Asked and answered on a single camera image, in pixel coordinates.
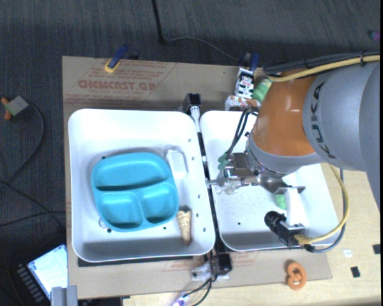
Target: white plastic tray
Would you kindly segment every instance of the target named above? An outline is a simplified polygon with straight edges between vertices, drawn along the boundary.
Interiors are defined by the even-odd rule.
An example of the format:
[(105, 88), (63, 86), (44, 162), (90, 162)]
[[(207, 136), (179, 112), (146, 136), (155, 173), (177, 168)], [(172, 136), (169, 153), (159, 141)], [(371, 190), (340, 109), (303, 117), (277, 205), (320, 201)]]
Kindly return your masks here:
[[(205, 254), (215, 232), (204, 179), (199, 141), (192, 119), (181, 112), (81, 109), (68, 121), (71, 166), (72, 246), (88, 262)], [(148, 151), (165, 157), (170, 150), (184, 156), (174, 166), (180, 208), (190, 209), (190, 245), (184, 245), (176, 218), (134, 232), (108, 232), (91, 190), (91, 171), (103, 157)]]
[[(228, 111), (209, 111), (201, 116), (210, 179), (217, 177), (217, 159), (230, 147), (240, 116), (241, 112)], [(249, 116), (246, 131), (251, 131), (254, 122), (255, 116)], [(242, 136), (234, 152), (243, 152), (246, 141)], [(300, 197), (304, 210), (301, 222), (308, 228), (305, 232), (308, 236), (321, 236), (338, 224), (319, 164), (302, 167), (284, 181), (288, 185), (306, 186)], [(264, 222), (269, 211), (285, 215), (286, 211), (276, 206), (273, 196), (264, 188), (242, 187), (233, 195), (217, 194), (213, 189), (213, 198), (220, 236), (227, 247), (234, 251), (286, 248)], [(338, 233), (315, 245), (331, 244), (337, 236)]]

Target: blue plate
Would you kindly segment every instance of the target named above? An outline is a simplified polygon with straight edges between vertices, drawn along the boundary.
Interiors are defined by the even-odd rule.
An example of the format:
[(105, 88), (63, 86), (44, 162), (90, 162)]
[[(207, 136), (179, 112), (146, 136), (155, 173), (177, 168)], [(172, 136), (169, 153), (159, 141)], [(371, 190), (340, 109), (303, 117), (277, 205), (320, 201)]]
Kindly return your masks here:
[(173, 219), (179, 209), (170, 167), (150, 152), (102, 159), (92, 170), (91, 184), (102, 221), (116, 231), (158, 226)]

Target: table surface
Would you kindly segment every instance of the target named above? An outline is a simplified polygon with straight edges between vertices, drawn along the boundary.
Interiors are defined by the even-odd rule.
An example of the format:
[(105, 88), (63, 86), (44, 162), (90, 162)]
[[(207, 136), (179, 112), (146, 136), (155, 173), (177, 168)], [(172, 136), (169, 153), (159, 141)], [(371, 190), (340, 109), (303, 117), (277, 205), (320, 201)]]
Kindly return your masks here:
[[(196, 287), (196, 284), (190, 285), (190, 267), (194, 262), (199, 263), (198, 258), (186, 263), (166, 262), (163, 265), (166, 269), (171, 266), (178, 266), (179, 269), (164, 272), (161, 262), (79, 267), (77, 255), (71, 246), (71, 182), (67, 121), (75, 110), (94, 107), (94, 105), (93, 101), (91, 105), (85, 105), (85, 103), (74, 105), (71, 101), (66, 102), (66, 93), (71, 93), (73, 85), (79, 82), (82, 76), (88, 74), (90, 69), (99, 68), (94, 66), (98, 61), (102, 63), (105, 60), (63, 57), (66, 220), (70, 284), (77, 285), (80, 299), (130, 295), (129, 299), (124, 299), (124, 305), (171, 305), (180, 291), (188, 291)], [(138, 61), (134, 65), (139, 67), (144, 64), (149, 66), (150, 73), (150, 63)], [(169, 69), (166, 74), (161, 71), (163, 65)], [(220, 87), (217, 90), (222, 91), (224, 97), (227, 91), (230, 92), (233, 88), (237, 72), (237, 67), (173, 65), (165, 62), (162, 63), (158, 73), (160, 77), (156, 79), (159, 82), (153, 85), (160, 86), (161, 90), (176, 90), (178, 96), (184, 97), (187, 92), (205, 92), (202, 91), (202, 86), (206, 86), (205, 89), (207, 89), (207, 85), (202, 83), (208, 83), (210, 80), (213, 85), (212, 90), (215, 91), (217, 87)], [(213, 83), (213, 74), (219, 74), (218, 85)], [(75, 93), (78, 93), (75, 94), (75, 98), (79, 100), (79, 92)], [(153, 93), (157, 95), (159, 91), (155, 90)], [(153, 99), (153, 95), (148, 95), (147, 99)], [(225, 98), (220, 103), (212, 105), (219, 109), (224, 101)], [(143, 103), (143, 106), (146, 105), (150, 109), (153, 104)], [(340, 186), (328, 165), (322, 164), (322, 170), (335, 210), (338, 217), (341, 217)], [(345, 234), (332, 251), (323, 254), (311, 254), (303, 250), (249, 252), (246, 257), (252, 258), (250, 266), (237, 266), (230, 272), (228, 282), (215, 282), (213, 289), (204, 300), (204, 305), (380, 305), (380, 253), (375, 253), (373, 249), (374, 245), (380, 245), (380, 213), (365, 173), (344, 171), (344, 179), (350, 195), (350, 215)], [(285, 283), (286, 273), (283, 268), (293, 259), (304, 265), (307, 273), (309, 271), (310, 280), (300, 291), (291, 290)], [(355, 267), (359, 270), (359, 277), (354, 277), (352, 274), (352, 268)], [(196, 293), (190, 303), (197, 302), (203, 293), (203, 291)]]

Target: blue and yellow clamp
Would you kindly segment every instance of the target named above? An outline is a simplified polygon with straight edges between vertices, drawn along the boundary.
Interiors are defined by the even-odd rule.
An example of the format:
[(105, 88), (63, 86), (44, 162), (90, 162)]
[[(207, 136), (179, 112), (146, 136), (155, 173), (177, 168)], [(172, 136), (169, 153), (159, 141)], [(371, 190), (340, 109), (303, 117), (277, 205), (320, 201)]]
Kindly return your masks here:
[(119, 66), (119, 61), (123, 58), (123, 56), (125, 55), (125, 53), (127, 53), (128, 50), (129, 46), (127, 44), (121, 46), (121, 48), (119, 48), (115, 55), (107, 61), (107, 63), (105, 64), (105, 70), (109, 73), (113, 73)]

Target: orange ring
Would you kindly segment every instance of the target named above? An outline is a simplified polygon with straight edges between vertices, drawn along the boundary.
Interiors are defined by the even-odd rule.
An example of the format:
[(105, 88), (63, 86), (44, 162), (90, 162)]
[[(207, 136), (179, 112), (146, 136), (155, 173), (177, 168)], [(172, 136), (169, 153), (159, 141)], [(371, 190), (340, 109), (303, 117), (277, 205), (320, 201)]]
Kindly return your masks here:
[(301, 290), (306, 284), (306, 271), (299, 263), (292, 262), (288, 265), (288, 286), (292, 290)]

